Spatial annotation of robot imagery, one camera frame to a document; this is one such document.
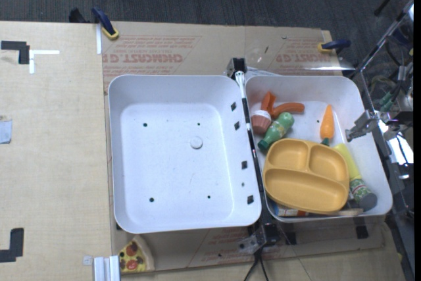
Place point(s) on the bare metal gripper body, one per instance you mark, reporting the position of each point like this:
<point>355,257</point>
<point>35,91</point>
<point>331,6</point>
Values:
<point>386,126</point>

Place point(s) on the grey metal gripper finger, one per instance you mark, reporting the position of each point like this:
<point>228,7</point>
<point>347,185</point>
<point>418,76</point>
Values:
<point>360,134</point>
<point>363,120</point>

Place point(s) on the yellow toy bottle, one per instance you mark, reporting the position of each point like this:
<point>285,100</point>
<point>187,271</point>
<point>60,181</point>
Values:
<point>349,161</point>

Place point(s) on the white plastic tray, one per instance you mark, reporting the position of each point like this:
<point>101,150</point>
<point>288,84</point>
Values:
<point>345,95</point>
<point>171,154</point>

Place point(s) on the orange toy carrot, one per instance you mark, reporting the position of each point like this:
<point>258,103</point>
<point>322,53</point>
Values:
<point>327,125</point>

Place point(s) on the small green printed can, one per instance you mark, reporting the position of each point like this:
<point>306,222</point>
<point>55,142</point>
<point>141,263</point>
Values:
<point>361,192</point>

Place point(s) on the yellow divided plate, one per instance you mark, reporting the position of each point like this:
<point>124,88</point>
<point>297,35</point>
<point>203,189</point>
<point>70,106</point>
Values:
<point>306,181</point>

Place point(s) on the orange toy sausage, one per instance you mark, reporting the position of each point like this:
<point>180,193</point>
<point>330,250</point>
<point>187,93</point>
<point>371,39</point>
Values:
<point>289,107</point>

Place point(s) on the beige wooden stick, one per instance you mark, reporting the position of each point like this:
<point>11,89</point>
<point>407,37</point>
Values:
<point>352,212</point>

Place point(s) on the green toy bottle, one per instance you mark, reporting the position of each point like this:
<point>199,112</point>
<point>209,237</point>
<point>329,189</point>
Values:
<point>278,130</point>

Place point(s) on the orange curved toy piece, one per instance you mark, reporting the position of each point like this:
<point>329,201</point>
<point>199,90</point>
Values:
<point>267,102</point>

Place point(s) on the pink toy cupcake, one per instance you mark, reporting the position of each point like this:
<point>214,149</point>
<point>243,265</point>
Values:
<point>260,123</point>

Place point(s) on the orange and white carton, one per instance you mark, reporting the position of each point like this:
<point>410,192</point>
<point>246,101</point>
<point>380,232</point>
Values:
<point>286,211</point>

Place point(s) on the thin black and white rod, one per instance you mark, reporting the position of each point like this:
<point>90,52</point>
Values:
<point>247,121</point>

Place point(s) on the white round cap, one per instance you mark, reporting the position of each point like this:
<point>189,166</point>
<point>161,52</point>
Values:
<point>196,143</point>

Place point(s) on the brown cardboard board red print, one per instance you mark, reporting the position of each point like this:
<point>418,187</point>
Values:
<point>197,46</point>

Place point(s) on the toy pizza slice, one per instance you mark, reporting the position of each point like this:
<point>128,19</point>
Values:
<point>133,256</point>

